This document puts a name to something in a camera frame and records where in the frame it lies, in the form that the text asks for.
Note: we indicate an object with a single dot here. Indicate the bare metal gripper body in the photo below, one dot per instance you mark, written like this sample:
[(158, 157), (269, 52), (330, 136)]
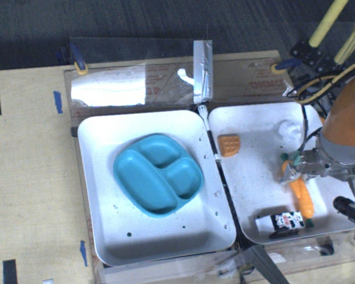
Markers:
[(315, 164)]

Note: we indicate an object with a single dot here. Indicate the white cow print carton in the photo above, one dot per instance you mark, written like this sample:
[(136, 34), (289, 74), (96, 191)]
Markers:
[(286, 220)]

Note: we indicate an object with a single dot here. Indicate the white plastic tray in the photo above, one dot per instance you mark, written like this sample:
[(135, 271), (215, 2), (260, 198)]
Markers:
[(256, 186), (112, 238)]

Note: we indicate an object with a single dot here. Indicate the orange carrot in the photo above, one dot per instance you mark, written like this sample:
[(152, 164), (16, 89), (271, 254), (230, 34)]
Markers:
[(304, 199)]

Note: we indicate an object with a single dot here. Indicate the white crumpled lump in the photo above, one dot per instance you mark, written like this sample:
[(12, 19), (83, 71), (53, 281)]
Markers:
[(289, 130)]

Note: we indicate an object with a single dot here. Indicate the black cylinder on white bracket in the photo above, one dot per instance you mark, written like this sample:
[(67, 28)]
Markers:
[(347, 207)]

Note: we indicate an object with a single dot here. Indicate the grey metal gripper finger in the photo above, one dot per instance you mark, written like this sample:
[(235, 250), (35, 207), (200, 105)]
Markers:
[(295, 168), (286, 178)]

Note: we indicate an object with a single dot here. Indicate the blue divided plate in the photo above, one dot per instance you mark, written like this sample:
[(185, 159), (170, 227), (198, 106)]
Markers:
[(143, 179)]

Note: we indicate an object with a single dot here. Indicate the orange waffle biscuit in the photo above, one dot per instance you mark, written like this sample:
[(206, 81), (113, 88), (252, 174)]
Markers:
[(228, 145)]

